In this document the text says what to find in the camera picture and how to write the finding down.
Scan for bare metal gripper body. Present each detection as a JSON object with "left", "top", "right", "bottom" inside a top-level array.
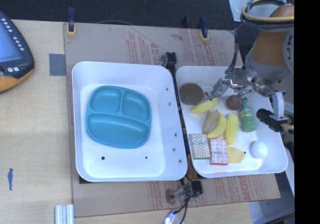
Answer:
[{"left": 228, "top": 67, "right": 274, "bottom": 97}]

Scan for yellow banana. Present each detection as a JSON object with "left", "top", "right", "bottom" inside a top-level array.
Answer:
[
  {"left": 190, "top": 97, "right": 220, "bottom": 115},
  {"left": 206, "top": 109, "right": 228, "bottom": 140}
]

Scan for green bottle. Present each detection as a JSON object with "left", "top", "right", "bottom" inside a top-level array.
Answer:
[{"left": 239, "top": 96, "right": 257, "bottom": 133}]

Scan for brown round biscuit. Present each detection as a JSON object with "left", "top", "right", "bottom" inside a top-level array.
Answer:
[{"left": 178, "top": 83, "right": 205, "bottom": 106}]

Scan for beige bread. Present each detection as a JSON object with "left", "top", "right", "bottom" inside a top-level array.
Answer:
[{"left": 202, "top": 110, "right": 220, "bottom": 134}]

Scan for yellow corn cob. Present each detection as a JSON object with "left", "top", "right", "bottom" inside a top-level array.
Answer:
[{"left": 224, "top": 113, "right": 239, "bottom": 145}]

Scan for thin black and white rod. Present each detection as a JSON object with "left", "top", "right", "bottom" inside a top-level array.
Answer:
[{"left": 169, "top": 62, "right": 198, "bottom": 181}]

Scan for white ball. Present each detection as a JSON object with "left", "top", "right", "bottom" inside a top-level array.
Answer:
[{"left": 251, "top": 140, "right": 269, "bottom": 159}]

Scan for white carton with orange print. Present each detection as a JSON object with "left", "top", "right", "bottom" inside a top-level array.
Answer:
[{"left": 188, "top": 133, "right": 212, "bottom": 160}]

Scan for yellow chip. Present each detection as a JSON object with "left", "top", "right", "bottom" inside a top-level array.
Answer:
[{"left": 226, "top": 145, "right": 246, "bottom": 164}]

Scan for orange and white carton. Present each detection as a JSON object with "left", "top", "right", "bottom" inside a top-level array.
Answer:
[{"left": 209, "top": 139, "right": 229, "bottom": 166}]

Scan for white plastic tray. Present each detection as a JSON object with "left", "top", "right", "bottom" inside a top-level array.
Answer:
[
  {"left": 175, "top": 66, "right": 289, "bottom": 179},
  {"left": 71, "top": 61, "right": 188, "bottom": 182}
]

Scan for blue divided plate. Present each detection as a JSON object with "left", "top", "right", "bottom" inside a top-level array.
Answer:
[{"left": 85, "top": 85, "right": 153, "bottom": 149}]

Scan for brown cardboard board red print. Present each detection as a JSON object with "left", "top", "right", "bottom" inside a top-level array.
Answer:
[{"left": 63, "top": 22, "right": 282, "bottom": 217}]

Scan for black cylinder on white bracket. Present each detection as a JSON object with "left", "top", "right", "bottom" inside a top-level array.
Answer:
[{"left": 256, "top": 91, "right": 289, "bottom": 133}]

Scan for black block with thin wires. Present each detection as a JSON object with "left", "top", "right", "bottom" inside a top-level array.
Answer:
[
  {"left": 158, "top": 52, "right": 178, "bottom": 69},
  {"left": 166, "top": 180, "right": 204, "bottom": 204}
]

